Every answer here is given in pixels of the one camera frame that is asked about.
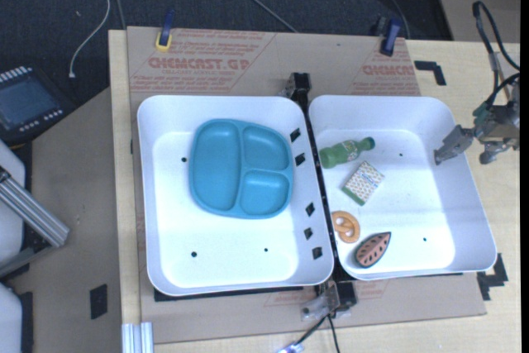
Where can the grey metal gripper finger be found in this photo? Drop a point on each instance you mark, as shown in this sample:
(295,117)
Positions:
(489,153)
(452,142)

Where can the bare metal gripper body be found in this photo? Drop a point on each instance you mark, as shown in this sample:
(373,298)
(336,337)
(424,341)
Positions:
(502,130)

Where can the white plastic tray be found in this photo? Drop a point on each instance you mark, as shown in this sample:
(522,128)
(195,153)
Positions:
(231,252)
(413,215)

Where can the white carton with orange print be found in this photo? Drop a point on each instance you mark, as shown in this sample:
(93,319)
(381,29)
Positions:
(363,182)

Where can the green plastic bottle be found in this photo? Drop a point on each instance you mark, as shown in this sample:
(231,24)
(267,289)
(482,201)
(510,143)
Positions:
(341,153)

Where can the orange fruit slice black seeds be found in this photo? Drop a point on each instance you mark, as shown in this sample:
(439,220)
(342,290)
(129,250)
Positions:
(372,250)

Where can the orange toy pretzel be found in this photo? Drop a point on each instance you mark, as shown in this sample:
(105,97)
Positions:
(349,235)

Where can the brown cardboard board red print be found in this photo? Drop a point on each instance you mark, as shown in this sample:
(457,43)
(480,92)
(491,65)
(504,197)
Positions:
(339,58)

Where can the blue divided plate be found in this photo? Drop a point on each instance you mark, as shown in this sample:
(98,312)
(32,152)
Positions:
(219,165)

